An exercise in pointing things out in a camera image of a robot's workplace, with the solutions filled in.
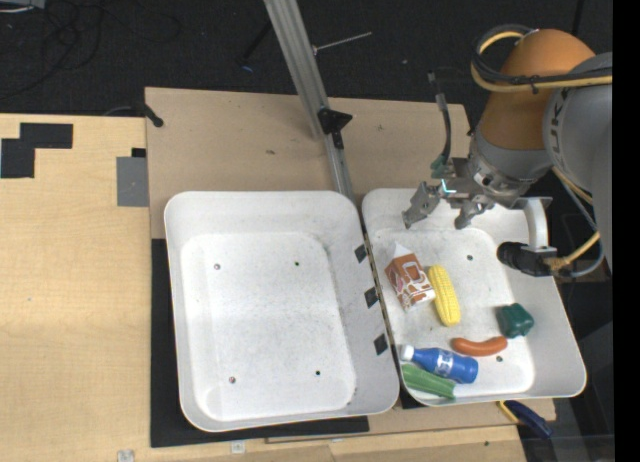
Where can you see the yellow corn cob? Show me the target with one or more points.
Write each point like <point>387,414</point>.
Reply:
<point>445,295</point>

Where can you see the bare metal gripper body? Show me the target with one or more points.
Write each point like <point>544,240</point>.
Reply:
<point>470,185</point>

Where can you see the green cucumber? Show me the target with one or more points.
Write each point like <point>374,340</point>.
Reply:
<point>430,382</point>

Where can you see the black cylinder on white bracket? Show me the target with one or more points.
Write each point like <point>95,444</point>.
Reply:
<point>525,257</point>

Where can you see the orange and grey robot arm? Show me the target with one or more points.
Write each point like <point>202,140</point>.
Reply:
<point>525,110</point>

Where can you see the blue bottle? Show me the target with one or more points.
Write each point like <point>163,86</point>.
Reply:
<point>447,364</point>

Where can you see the white plastic tray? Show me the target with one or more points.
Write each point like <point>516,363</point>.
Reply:
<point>480,290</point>
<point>270,320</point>

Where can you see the orange sausage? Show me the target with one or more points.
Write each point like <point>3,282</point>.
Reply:
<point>479,346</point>

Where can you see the orange and white carton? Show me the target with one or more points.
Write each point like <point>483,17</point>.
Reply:
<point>407,280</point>

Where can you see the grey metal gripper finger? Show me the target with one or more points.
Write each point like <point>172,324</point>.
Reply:
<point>422,202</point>
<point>469,214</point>

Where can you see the brown cardboard board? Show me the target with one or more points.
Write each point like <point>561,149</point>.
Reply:
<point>240,145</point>

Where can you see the green bell pepper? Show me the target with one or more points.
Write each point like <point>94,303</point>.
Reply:
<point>515,321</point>

